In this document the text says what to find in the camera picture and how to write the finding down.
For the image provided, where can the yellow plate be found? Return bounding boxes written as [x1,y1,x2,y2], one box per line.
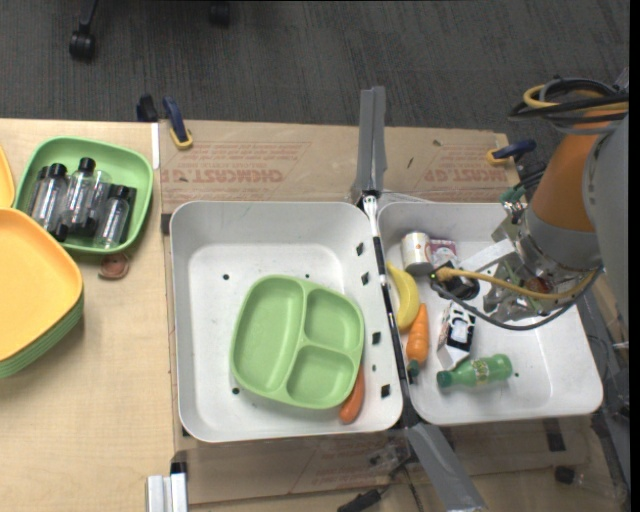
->
[0,144,17,209]
[0,207,85,364]

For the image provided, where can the black cylinder on white bracket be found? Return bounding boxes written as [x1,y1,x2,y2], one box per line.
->
[432,242,519,302]

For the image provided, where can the orange carrot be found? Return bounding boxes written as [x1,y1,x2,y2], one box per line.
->
[405,302,431,384]

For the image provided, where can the thin black and white rod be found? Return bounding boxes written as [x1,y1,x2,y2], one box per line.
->
[360,194,417,387]

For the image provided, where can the white and black carton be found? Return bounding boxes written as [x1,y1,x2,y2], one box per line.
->
[436,301,478,369]

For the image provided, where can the green deep plate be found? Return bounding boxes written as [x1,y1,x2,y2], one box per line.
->
[13,135,155,253]

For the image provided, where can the green divided plate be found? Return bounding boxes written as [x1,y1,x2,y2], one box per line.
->
[228,274,367,412]

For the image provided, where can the pink packet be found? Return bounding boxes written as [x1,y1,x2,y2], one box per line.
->
[428,238,459,269]

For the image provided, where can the black chair caster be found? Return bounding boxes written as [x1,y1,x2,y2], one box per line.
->
[68,0,100,61]

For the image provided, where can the green bottle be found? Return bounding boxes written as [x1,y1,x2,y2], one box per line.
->
[436,353,514,391]

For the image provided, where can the yellow banana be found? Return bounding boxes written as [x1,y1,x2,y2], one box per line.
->
[385,260,421,333]

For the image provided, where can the white plastic tray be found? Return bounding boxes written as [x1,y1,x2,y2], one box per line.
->
[375,201,605,428]
[168,199,405,444]

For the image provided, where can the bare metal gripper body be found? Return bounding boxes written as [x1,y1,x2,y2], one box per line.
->
[482,219,597,321]

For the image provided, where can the clear plastic bottle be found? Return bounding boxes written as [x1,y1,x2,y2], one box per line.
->
[30,163,69,232]
[89,169,114,224]
[93,184,132,250]
[60,157,98,232]

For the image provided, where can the brown cardboard board, red print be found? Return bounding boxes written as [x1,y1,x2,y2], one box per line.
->
[158,118,617,506]

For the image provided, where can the white can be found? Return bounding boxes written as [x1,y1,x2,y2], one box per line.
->
[401,230,434,276]

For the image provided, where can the orange sausage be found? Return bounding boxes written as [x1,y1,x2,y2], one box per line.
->
[338,364,367,426]

